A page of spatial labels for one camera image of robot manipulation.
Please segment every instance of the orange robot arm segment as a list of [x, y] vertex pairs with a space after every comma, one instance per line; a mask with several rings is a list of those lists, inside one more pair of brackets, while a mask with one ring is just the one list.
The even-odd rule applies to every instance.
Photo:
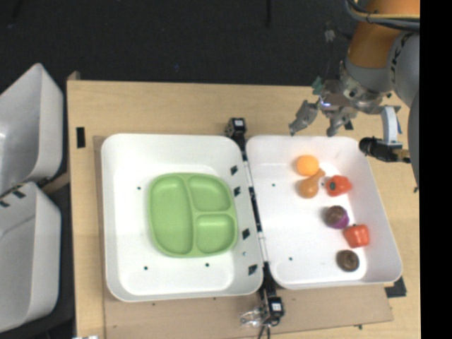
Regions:
[[[420, 0], [369, 0], [366, 10], [379, 16], [386, 14], [418, 16]], [[384, 68], [391, 46], [399, 34], [399, 30], [361, 21], [350, 43], [348, 59], [354, 65], [363, 68]]]

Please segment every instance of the plastic food toy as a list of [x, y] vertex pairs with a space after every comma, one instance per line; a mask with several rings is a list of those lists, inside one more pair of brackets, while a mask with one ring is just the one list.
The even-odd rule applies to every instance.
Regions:
[[352, 250], [342, 250], [336, 255], [338, 266], [344, 271], [355, 271], [359, 268], [359, 257]]
[[319, 179], [325, 176], [325, 171], [321, 168], [316, 174], [303, 179], [299, 184], [299, 194], [305, 198], [312, 198], [319, 192]]
[[366, 225], [353, 225], [344, 230], [344, 237], [350, 247], [361, 247], [369, 244], [369, 229]]
[[319, 170], [319, 160], [313, 155], [301, 155], [297, 160], [297, 171], [302, 176], [312, 176]]
[[336, 174], [326, 182], [326, 190], [330, 196], [346, 194], [350, 189], [352, 189], [352, 184], [345, 176]]
[[329, 227], [344, 229], [349, 221], [347, 211], [342, 206], [331, 206], [325, 213], [325, 222]]

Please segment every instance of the black clamp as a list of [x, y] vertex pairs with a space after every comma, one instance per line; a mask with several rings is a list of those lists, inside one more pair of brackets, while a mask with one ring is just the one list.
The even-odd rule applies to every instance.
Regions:
[[231, 118], [225, 129], [226, 136], [231, 138], [237, 145], [239, 145], [242, 152], [243, 159], [246, 160], [245, 152], [245, 133], [246, 123], [244, 118]]
[[261, 299], [266, 302], [268, 316], [266, 323], [269, 326], [277, 326], [285, 314], [284, 304], [281, 297], [276, 295], [276, 282], [270, 272], [268, 262], [263, 263], [263, 284], [259, 289]]

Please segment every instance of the purple onion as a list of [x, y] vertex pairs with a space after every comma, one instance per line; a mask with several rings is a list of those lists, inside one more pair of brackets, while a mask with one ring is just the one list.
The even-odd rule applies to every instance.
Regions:
[[325, 222], [329, 227], [343, 229], [349, 221], [347, 211], [342, 206], [331, 206], [325, 213]]

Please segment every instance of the orange ball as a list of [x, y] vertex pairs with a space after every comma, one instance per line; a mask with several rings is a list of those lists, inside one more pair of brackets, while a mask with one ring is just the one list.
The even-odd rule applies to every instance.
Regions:
[[319, 160], [313, 155], [301, 155], [297, 160], [297, 171], [302, 176], [312, 176], [319, 168]]

